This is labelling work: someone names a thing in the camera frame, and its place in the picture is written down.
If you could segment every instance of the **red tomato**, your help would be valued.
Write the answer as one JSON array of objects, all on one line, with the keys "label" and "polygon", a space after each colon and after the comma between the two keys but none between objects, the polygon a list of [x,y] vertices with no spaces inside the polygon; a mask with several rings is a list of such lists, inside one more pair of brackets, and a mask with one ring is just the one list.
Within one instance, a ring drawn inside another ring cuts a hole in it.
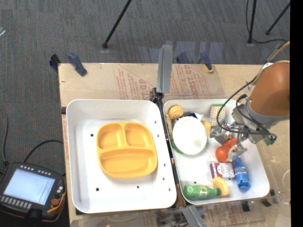
[{"label": "red tomato", "polygon": [[228,162],[226,159],[228,157],[229,148],[227,146],[220,146],[216,150],[216,158],[220,162]]},{"label": "red tomato", "polygon": [[236,141],[237,141],[237,138],[234,137],[234,138],[232,138],[232,139],[230,139],[230,140],[227,140],[227,141],[223,144],[223,146],[227,146],[227,147],[230,149],[231,147],[233,147],[233,146],[236,144]]}]

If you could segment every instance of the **screen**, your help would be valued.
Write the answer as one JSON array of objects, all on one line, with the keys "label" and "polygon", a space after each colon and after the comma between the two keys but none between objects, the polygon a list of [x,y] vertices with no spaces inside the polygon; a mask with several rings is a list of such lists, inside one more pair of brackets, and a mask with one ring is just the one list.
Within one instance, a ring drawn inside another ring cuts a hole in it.
[{"label": "screen", "polygon": [[45,205],[55,179],[16,169],[4,194]]}]

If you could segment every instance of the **black pole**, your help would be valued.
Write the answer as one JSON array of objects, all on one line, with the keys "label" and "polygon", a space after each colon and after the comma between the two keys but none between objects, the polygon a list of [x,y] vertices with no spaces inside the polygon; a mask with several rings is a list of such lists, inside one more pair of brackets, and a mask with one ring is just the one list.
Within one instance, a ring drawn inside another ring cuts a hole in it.
[{"label": "black pole", "polygon": [[132,0],[128,0],[128,1],[127,1],[127,3],[126,3],[126,5],[124,6],[124,8],[123,8],[123,10],[122,10],[122,12],[121,12],[121,14],[120,14],[118,20],[116,21],[114,27],[113,27],[112,30],[110,31],[110,33],[109,33],[109,35],[108,35],[106,41],[102,44],[102,47],[103,47],[104,49],[107,48],[107,43],[109,42],[109,40],[110,40],[111,36],[113,35],[115,29],[117,28],[117,26],[118,26],[120,20],[122,19],[122,17],[123,17],[123,15],[124,15],[124,13],[126,12],[128,6],[129,6],[129,4],[131,3],[131,1],[132,1]]},{"label": "black pole", "polygon": [[254,0],[253,7],[252,7],[252,14],[251,14],[251,22],[250,22],[250,37],[248,38],[248,41],[247,41],[250,44],[252,43],[252,29],[254,27],[256,5],[257,5],[257,0]]},{"label": "black pole", "polygon": [[285,7],[285,9],[281,12],[281,14],[279,15],[279,17],[275,20],[275,22],[273,23],[273,25],[269,28],[269,30],[267,30],[265,32],[265,34],[269,35],[270,31],[273,29],[273,27],[276,25],[276,23],[280,20],[280,18],[283,16],[283,14],[286,12],[286,10],[289,8],[290,6],[290,2],[287,4],[287,6]]}]

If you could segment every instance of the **table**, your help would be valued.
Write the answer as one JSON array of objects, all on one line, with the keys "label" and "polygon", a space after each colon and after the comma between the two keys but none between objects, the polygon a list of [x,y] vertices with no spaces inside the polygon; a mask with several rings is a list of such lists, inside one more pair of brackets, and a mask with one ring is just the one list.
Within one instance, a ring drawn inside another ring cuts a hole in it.
[{"label": "table", "polygon": [[[72,64],[58,65],[60,99],[62,106],[62,126],[68,192],[71,191],[70,165],[68,155],[68,137],[66,124],[66,106],[74,99],[141,99],[148,100],[149,92],[157,86],[158,64],[120,64],[120,63],[83,63],[87,70],[80,76]],[[170,93],[171,98],[196,99],[200,95],[230,96],[250,81],[260,70],[261,65],[214,65],[214,72],[207,73],[200,64],[173,64]],[[205,223],[212,226],[226,226],[250,223],[249,226],[264,224],[289,226],[290,207],[290,122],[280,122],[270,130],[277,135],[272,146],[258,143],[258,150],[270,182],[271,192],[261,200],[248,203],[250,211],[243,212],[238,203],[221,204],[205,208]],[[68,194],[69,217],[72,227],[82,226],[118,226],[126,223],[142,226],[157,226],[159,213],[156,211],[129,213],[122,216],[113,213],[76,214],[71,194]],[[167,219],[172,210],[161,212]]]}]

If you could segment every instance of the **green bottle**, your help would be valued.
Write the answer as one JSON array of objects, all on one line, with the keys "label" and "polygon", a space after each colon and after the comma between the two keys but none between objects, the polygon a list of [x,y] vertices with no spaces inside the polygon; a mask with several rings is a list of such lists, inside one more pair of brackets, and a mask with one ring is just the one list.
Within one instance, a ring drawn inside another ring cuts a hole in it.
[{"label": "green bottle", "polygon": [[183,194],[188,199],[208,199],[212,196],[219,196],[221,191],[219,188],[210,188],[205,185],[185,185]]}]

